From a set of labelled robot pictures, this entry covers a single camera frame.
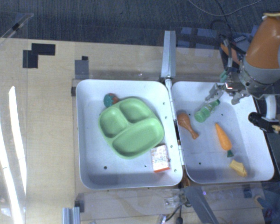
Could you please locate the brown toy chicken drumstick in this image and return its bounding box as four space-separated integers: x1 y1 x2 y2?
176 112 199 140

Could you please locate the yellow toy wedge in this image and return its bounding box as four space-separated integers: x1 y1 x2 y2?
229 159 248 178

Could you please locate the green clear plastic bottle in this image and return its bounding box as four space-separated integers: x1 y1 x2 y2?
194 99 221 123

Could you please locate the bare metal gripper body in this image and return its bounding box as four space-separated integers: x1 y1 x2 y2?
223 77 257 97

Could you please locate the white plastic tray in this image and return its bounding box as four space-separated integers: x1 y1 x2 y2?
76 79 184 191
171 81 275 185

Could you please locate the orange and white carton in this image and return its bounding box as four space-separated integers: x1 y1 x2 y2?
150 144 172 174

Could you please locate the green divided plate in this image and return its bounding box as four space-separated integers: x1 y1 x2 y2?
98 97 166 160

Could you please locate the orange toy carrot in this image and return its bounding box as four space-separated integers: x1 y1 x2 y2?
215 123 235 158

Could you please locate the red and green toy strawberry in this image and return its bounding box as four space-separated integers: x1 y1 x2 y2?
103 93 120 108

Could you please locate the black cylinder on white bracket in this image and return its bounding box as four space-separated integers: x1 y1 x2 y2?
248 94 280 133

